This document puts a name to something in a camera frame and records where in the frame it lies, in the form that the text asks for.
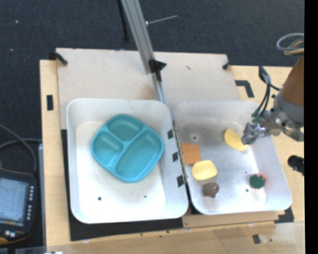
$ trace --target wooden table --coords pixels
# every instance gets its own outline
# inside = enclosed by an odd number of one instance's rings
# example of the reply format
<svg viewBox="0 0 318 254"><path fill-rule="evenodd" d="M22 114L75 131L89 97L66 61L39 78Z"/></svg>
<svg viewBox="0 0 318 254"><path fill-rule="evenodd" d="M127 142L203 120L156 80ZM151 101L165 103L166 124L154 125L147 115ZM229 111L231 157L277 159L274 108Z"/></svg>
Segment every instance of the wooden table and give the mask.
<svg viewBox="0 0 318 254"><path fill-rule="evenodd" d="M281 86L291 68L266 67L266 70L271 76L272 83L276 86ZM249 99L260 103L266 87L258 77L258 67L230 66L227 71L232 72L234 80L246 80L250 83L255 97L249 98L245 88L238 86L241 99ZM250 253L255 253L255 250L266 251L266 248L273 250L274 247L276 249L283 247L285 249L287 245L292 251L295 251L292 253L302 253L301 251L304 249L305 244L304 177L287 165L287 159L291 155L303 157L304 144L295 142L283 134L273 138L273 140L292 192L293 202L291 207L295 222L274 224L274 220L278 219L278 215L284 214L284 212L223 215L210 222L206 218L203 219L203 216L193 217L186 214L184 217L188 221L189 226L185 226L183 229L71 241L60 135L56 61L40 61L40 84L45 176L46 245L49 247L49 251L65 251L67 249L70 253L80 253L83 249L89 249L90 253L95 253L95 251L96 253L101 253L99 250L101 251L103 247L104 253L130 253L128 250L139 253L141 250L153 246L152 253L169 253L168 250L176 249L177 247L183 248L184 253L207 253L208 251L214 251L214 249L217 249L219 253L232 253L229 251L230 248L234 251L235 247L243 249L243 246L247 246L250 248ZM53 101L52 108L50 108L47 101L50 95L52 95ZM226 232L222 232L224 227L227 228ZM252 240L252 234L261 235L261 243L255 250L252 247L258 244ZM271 237L268 239L270 243L262 243L261 238L264 237L266 239L266 234ZM294 236L297 236L298 239L303 238L303 240L296 240ZM232 243L228 243L229 238L232 238Z"/></svg>

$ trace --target black clip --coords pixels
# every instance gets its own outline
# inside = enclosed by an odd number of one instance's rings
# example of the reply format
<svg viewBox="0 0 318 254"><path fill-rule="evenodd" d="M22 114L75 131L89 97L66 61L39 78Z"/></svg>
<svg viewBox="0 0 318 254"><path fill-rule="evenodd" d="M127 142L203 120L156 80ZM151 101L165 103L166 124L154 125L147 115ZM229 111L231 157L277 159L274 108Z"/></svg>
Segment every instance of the black clip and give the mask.
<svg viewBox="0 0 318 254"><path fill-rule="evenodd" d="M305 163L304 158L292 155L288 158L287 163L293 170L298 171L300 173L305 174Z"/></svg>
<svg viewBox="0 0 318 254"><path fill-rule="evenodd" d="M57 52L51 52L49 53L49 57L48 57L50 60L56 60L56 59L59 59L61 61L61 63L63 65L67 65L67 60L65 60L61 54L57 53Z"/></svg>
<svg viewBox="0 0 318 254"><path fill-rule="evenodd" d="M149 68L151 73L155 73L155 76L158 81L162 81L160 71L166 67L166 63L151 59L149 62Z"/></svg>

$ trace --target metal rod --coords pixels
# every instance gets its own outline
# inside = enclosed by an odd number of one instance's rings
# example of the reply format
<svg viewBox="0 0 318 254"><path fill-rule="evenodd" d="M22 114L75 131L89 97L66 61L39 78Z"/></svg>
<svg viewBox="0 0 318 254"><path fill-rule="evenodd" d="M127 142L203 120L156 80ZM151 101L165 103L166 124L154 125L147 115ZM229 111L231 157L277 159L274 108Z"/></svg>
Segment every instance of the metal rod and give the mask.
<svg viewBox="0 0 318 254"><path fill-rule="evenodd" d="M173 16L170 16L170 17L166 17L166 18L161 18L161 19L158 19L158 20L154 20L154 21L150 21L150 22L145 22L147 26L149 26L150 24L153 24L153 23L159 23L159 22L163 22L163 21L167 21L167 20L170 20L170 19L173 19L173 18L177 18L178 15L173 15Z"/></svg>
<svg viewBox="0 0 318 254"><path fill-rule="evenodd" d="M41 200L41 224L42 224L42 240L46 245L46 205L45 205L45 173L43 165L43 145L39 144L39 177L40 177L40 200Z"/></svg>
<svg viewBox="0 0 318 254"><path fill-rule="evenodd" d="M121 17L121 24L122 24L122 29L123 29L123 38L124 38L124 40L128 40L129 36L128 36L127 27L126 27L125 16L124 16L123 11L122 11L121 0L117 0L117 3L118 3L118 9L119 9L120 17Z"/></svg>
<svg viewBox="0 0 318 254"><path fill-rule="evenodd" d="M140 53L145 72L147 74L151 73L149 61L155 58L139 0L121 0L121 2ZM152 76L158 99L166 104L162 83L156 78L155 74L152 74Z"/></svg>

